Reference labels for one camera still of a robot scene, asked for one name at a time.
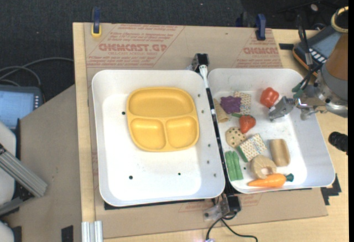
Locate purple grapes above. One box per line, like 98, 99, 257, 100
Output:
220, 95, 242, 115

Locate white plastic tray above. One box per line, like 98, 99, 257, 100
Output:
206, 68, 336, 195
91, 69, 226, 208

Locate patterned carton with green edge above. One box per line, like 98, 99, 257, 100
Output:
236, 133, 268, 163

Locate green asparagus bundle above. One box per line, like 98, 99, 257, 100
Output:
224, 150, 244, 182

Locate beige doughnut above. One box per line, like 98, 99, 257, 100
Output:
250, 155, 278, 180

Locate tan bread loaf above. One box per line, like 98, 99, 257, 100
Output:
269, 138, 291, 168

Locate red strawberry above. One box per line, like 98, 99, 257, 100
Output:
231, 112, 257, 135

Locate small patterned white packet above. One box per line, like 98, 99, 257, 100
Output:
233, 90, 253, 116

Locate tan ice cream cone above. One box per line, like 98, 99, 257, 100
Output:
212, 98, 232, 124

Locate brown cardboard board red print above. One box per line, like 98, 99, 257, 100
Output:
82, 23, 329, 239

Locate orange carrot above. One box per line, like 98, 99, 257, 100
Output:
247, 173, 295, 188

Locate orange bell pepper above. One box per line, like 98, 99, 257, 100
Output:
259, 87, 280, 109

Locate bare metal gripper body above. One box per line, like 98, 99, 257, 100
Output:
296, 77, 349, 121

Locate yellow divided plate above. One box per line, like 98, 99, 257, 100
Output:
126, 86, 200, 153

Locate thin black and white rod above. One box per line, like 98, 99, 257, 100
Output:
199, 64, 231, 198

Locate beige chip biscuit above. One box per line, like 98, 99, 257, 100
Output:
225, 126, 247, 149

